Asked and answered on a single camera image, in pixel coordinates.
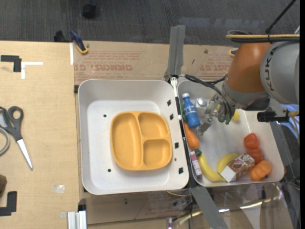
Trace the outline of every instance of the yellow clip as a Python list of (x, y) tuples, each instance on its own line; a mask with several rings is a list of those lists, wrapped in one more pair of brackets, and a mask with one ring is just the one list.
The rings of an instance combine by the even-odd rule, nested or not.
[(81, 54), (87, 54), (87, 53), (88, 53), (88, 48), (87, 48), (85, 45), (84, 45), (84, 47), (85, 47), (85, 50), (82, 51), (81, 48), (80, 48), (78, 45), (76, 45), (77, 50), (78, 50)]
[(235, 54), (236, 54), (236, 49), (230, 49), (229, 51), (228, 51), (228, 54), (229, 54), (229, 56), (230, 57), (234, 57), (235, 56)]

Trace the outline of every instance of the toy banana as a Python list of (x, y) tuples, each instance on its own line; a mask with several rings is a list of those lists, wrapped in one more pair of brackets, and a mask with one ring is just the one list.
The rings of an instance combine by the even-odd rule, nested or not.
[(225, 179), (222, 178), (216, 171), (214, 171), (209, 166), (209, 164), (205, 158), (205, 155), (198, 148), (196, 149), (196, 155), (197, 155), (200, 169), (206, 178), (208, 178), (212, 182), (218, 182), (218, 181), (225, 182)]
[(217, 162), (217, 166), (216, 166), (217, 173), (220, 174), (227, 166), (227, 164), (229, 164), (232, 160), (235, 160), (238, 156), (239, 154), (236, 153), (229, 153), (222, 156)]

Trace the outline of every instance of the metal bracket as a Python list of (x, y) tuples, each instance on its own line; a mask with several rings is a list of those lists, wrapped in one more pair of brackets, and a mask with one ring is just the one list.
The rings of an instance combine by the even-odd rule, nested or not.
[(68, 212), (68, 229), (87, 229), (87, 213), (85, 210), (79, 212)]
[(185, 25), (171, 27), (170, 50), (165, 76), (179, 76), (183, 66), (183, 43), (185, 38)]
[(210, 228), (213, 229), (227, 229), (228, 226), (225, 223), (223, 217), (218, 211), (210, 193), (205, 187), (190, 188), (190, 192), (196, 200), (199, 208), (202, 211), (206, 221)]

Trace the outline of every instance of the small bottle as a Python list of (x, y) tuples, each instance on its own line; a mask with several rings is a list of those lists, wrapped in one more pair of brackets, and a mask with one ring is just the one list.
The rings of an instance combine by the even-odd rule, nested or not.
[(195, 105), (190, 100), (190, 95), (188, 93), (182, 94), (184, 100), (184, 114), (187, 120), (187, 124), (190, 128), (196, 128), (200, 126), (200, 121), (198, 119), (197, 111)]

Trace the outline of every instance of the yellow divided plate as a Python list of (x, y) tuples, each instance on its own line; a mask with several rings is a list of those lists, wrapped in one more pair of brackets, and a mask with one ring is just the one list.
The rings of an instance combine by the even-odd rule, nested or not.
[(113, 158), (123, 169), (159, 169), (171, 161), (173, 150), (169, 127), (157, 113), (119, 113), (111, 122), (110, 136)]

